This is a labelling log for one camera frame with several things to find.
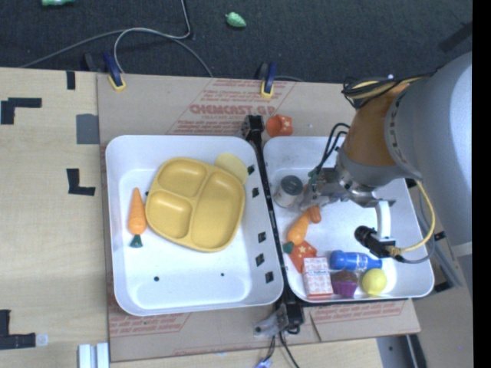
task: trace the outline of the metal can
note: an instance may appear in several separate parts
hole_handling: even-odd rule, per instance
[[[276,191],[273,199],[281,207],[291,207],[302,193],[302,190],[302,181],[297,176],[285,176],[280,182],[278,191]]]

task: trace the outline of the blue toy bottle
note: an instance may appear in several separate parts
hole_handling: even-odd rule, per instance
[[[333,251],[329,258],[331,270],[366,271],[371,268],[381,268],[382,260],[373,259],[360,252]]]

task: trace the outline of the cardboard sheet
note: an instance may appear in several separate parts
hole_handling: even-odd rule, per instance
[[[253,324],[270,315],[273,306],[145,318],[132,317],[118,307],[112,288],[104,151],[120,135],[236,135],[249,114],[262,115],[266,122],[280,113],[293,119],[294,136],[327,136],[336,123],[350,123],[354,115],[341,85],[279,82],[273,97],[265,99],[258,80],[126,75],[125,81],[126,90],[116,92],[107,75],[97,76],[111,360],[267,347],[268,339],[254,338]],[[288,335],[288,342],[318,343],[419,330],[411,300],[334,304],[305,308],[300,334]]]

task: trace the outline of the yellow cable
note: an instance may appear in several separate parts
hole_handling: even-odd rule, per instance
[[[414,245],[411,245],[411,246],[406,247],[406,248],[393,247],[390,250],[390,255],[392,257],[403,254],[405,252],[413,251],[414,249],[419,248],[422,245],[425,245],[428,242],[428,240],[430,240],[431,236],[433,236],[433,233],[435,230],[435,224],[437,222],[437,219],[435,216],[435,211],[433,210],[433,206],[431,205],[431,201],[428,198],[427,192],[424,190],[423,185],[419,181],[416,181],[416,184],[417,184],[418,189],[421,191],[421,194],[423,195],[424,200],[426,201],[426,203],[428,205],[428,209],[430,210],[430,214],[431,214],[430,230],[428,231],[427,235],[425,236],[425,238],[423,240],[419,241],[418,243],[416,243]]]

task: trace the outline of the orange toy food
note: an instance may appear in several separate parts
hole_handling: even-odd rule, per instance
[[[304,266],[304,259],[315,258],[315,256],[317,255],[317,249],[312,247],[309,243],[307,243],[304,240],[300,245],[296,245],[293,248],[292,253],[289,255],[297,271],[299,273],[302,273],[302,269]]]
[[[140,235],[147,228],[147,218],[145,217],[145,206],[141,199],[140,190],[133,189],[130,203],[130,213],[128,215],[128,229],[133,235]]]
[[[312,207],[308,208],[308,215],[310,217],[310,222],[313,224],[318,224],[321,220],[321,210],[318,205],[313,205]]]
[[[305,239],[305,235],[307,235],[309,222],[310,220],[307,210],[302,215],[300,215],[300,217],[292,225],[292,227],[288,231],[288,234],[286,235],[286,240],[292,242],[295,245],[301,244]]]
[[[293,134],[292,118],[276,114],[266,121],[266,131],[271,138],[275,136],[290,136]]]

